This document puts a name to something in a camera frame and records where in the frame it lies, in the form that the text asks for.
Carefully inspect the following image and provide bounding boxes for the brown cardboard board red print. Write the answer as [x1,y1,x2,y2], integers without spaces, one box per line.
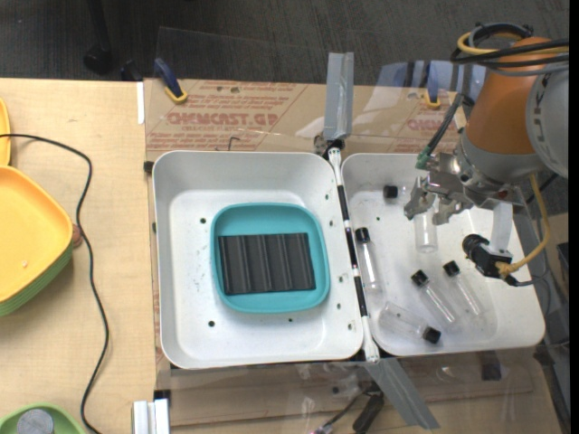
[143,78,536,428]

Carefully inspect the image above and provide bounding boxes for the white plastic tray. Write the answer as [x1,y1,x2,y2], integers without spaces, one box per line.
[339,152,546,358]
[151,150,365,371]

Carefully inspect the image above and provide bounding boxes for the black cylinder on white bracket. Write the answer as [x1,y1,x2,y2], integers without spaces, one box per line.
[461,200,516,280]

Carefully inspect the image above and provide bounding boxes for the yellow plate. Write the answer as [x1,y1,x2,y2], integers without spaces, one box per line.
[0,165,75,305]

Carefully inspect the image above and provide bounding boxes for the black ribbed rack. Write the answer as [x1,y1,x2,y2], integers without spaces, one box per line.
[217,231,318,297]

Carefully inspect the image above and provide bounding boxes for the black and white thin rod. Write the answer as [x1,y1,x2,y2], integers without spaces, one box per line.
[326,147,382,364]

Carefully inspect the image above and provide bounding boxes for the grey round can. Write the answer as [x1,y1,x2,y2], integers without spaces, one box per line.
[15,408,56,434]

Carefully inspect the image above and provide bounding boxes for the green plate stack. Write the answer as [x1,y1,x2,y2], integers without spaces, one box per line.
[0,241,75,319]

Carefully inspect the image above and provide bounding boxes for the clear plastic bottle without cap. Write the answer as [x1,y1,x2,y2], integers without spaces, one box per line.
[413,209,440,254]

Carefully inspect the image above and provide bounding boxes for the teal plate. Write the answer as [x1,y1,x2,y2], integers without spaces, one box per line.
[210,203,332,315]

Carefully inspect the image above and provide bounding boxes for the clear plastic bottle black cap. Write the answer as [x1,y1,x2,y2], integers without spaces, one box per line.
[410,269,458,327]
[354,226,384,294]
[441,259,486,318]
[378,301,442,345]

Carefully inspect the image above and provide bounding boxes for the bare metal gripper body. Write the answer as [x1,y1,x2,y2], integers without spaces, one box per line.
[420,152,521,208]

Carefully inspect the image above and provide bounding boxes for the black block with wires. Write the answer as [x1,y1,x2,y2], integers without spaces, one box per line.
[319,136,346,155]

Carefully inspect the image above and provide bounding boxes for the black office chair base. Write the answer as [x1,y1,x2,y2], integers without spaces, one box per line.
[71,0,201,75]

